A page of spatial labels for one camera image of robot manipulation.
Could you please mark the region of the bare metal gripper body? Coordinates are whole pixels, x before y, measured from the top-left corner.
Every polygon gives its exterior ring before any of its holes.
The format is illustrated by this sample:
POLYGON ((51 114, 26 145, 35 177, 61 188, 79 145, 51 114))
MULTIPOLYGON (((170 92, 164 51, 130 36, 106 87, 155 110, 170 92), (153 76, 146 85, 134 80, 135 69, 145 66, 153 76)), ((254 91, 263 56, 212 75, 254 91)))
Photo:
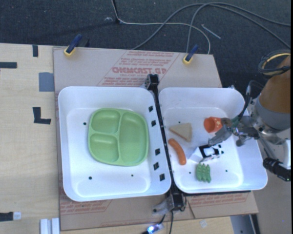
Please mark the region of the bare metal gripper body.
POLYGON ((277 130, 267 125, 261 117, 242 116, 231 121, 232 133, 238 137, 237 146, 242 146, 251 138, 265 140, 273 145, 281 145, 291 140, 291 129, 277 130))

